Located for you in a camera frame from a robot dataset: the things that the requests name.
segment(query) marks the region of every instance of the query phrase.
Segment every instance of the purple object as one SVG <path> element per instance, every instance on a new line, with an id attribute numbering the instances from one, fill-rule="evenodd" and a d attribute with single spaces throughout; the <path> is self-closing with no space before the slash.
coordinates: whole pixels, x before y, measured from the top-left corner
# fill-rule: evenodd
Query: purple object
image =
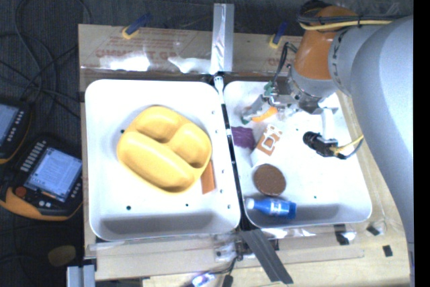
<path id="1" fill-rule="evenodd" d="M 254 149 L 255 139 L 252 128 L 232 127 L 233 143 L 244 149 Z"/>

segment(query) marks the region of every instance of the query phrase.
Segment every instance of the orange and black device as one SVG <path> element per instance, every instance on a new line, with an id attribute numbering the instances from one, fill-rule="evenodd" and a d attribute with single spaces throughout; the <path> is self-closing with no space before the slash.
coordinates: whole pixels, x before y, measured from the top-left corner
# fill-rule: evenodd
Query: orange and black device
<path id="1" fill-rule="evenodd" d="M 0 169 L 0 205 L 12 213 L 60 221 L 82 204 L 82 160 L 54 137 L 39 137 Z"/>
<path id="2" fill-rule="evenodd" d="M 0 164 L 8 162 L 21 147 L 30 118 L 29 104 L 0 97 Z"/>

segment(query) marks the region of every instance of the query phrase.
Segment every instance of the display screen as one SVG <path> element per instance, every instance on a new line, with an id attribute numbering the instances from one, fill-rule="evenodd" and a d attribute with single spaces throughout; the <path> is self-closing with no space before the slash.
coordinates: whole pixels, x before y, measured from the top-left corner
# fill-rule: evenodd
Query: display screen
<path id="1" fill-rule="evenodd" d="M 9 131 L 15 121 L 18 108 L 13 106 L 7 106 L 5 104 L 0 104 L 0 146 L 5 142 Z"/>
<path id="2" fill-rule="evenodd" d="M 82 172 L 82 160 L 48 147 L 24 186 L 64 202 Z"/>

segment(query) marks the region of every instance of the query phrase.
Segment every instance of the brown circular object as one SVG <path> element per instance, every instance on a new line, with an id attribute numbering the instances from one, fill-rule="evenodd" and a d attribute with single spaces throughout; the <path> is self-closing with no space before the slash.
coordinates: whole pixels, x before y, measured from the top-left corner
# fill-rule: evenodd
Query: brown circular object
<path id="1" fill-rule="evenodd" d="M 280 195 L 287 186 L 282 172 L 270 164 L 258 166 L 254 172 L 253 181 L 259 192 L 268 196 Z"/>

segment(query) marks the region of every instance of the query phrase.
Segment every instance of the blue bottle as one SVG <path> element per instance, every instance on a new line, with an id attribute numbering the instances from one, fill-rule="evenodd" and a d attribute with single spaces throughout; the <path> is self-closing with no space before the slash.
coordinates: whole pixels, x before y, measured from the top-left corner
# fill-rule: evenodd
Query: blue bottle
<path id="1" fill-rule="evenodd" d="M 265 198 L 263 200 L 247 198 L 245 200 L 245 206 L 248 209 L 257 209 L 271 216 L 281 216 L 288 219 L 294 219 L 296 217 L 297 204 L 279 198 Z"/>

